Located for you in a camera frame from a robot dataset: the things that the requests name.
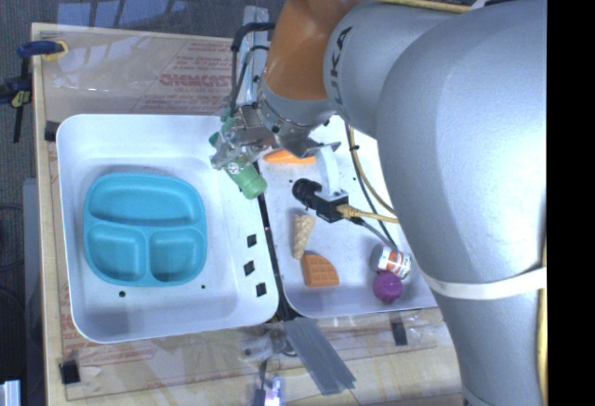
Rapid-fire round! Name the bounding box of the white plastic tray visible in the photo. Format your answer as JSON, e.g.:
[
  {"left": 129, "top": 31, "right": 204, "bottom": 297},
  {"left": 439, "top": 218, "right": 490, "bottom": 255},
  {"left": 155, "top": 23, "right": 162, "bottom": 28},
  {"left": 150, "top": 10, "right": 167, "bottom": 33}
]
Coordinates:
[
  {"left": 55, "top": 112, "right": 281, "bottom": 345},
  {"left": 257, "top": 114, "right": 441, "bottom": 320}
]

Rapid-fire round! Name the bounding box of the green plastic bottle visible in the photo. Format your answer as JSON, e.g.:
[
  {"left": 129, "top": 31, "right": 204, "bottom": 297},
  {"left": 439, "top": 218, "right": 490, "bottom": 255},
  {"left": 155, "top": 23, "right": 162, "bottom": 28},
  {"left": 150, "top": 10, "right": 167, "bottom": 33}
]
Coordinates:
[{"left": 224, "top": 161, "right": 269, "bottom": 201}]

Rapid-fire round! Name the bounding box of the blue divided plate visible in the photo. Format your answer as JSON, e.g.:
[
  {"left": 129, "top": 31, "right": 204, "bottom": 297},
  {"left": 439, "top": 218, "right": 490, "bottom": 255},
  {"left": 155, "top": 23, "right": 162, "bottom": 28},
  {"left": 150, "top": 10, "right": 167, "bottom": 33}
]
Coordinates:
[{"left": 82, "top": 171, "right": 209, "bottom": 289}]

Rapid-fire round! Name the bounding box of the orange toy waffle piece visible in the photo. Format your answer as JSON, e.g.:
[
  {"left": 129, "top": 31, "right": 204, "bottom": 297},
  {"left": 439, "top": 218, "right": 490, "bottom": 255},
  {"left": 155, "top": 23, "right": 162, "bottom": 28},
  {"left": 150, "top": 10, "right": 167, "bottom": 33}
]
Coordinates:
[{"left": 299, "top": 253, "right": 341, "bottom": 289}]

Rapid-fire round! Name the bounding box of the purple round toy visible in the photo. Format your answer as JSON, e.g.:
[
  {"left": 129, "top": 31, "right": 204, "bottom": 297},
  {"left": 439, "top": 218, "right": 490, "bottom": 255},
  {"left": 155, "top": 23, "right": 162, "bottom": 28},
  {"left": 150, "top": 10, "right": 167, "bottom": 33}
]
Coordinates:
[{"left": 371, "top": 271, "right": 405, "bottom": 305}]

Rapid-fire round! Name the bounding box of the black cylinder on white bracket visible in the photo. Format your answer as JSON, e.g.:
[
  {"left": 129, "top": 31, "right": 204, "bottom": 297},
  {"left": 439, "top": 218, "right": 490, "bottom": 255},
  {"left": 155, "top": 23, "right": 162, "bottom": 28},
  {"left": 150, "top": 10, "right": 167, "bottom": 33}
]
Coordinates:
[{"left": 291, "top": 144, "right": 350, "bottom": 225}]

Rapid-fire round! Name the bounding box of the orange toy carrot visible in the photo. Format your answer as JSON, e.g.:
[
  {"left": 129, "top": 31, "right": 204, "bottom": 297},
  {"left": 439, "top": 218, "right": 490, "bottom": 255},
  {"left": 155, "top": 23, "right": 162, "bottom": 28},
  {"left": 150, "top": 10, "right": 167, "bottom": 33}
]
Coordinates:
[{"left": 262, "top": 148, "right": 318, "bottom": 165}]

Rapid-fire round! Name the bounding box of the brown cardboard board red print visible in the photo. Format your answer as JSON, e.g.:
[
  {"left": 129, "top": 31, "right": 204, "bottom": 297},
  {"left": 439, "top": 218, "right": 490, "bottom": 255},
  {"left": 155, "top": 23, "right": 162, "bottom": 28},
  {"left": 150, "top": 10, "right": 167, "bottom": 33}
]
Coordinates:
[{"left": 30, "top": 21, "right": 467, "bottom": 406}]

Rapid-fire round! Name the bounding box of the white and orange can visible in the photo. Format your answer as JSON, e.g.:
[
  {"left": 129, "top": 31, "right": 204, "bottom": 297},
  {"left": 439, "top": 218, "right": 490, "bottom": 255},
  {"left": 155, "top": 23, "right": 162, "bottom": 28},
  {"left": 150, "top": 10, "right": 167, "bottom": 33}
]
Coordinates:
[{"left": 369, "top": 243, "right": 414, "bottom": 281}]

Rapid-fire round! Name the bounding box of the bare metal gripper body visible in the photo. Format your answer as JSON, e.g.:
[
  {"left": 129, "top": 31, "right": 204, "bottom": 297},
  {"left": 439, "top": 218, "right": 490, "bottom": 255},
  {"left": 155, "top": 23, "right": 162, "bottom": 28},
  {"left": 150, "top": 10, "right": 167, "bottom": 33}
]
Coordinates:
[{"left": 221, "top": 105, "right": 343, "bottom": 160}]

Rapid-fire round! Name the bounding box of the beige toy ice cream cone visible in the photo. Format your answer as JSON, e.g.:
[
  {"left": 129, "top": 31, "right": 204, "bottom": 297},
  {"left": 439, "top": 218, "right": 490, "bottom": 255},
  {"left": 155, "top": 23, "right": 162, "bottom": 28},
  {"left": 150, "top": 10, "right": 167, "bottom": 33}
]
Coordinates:
[{"left": 291, "top": 213, "right": 318, "bottom": 261}]

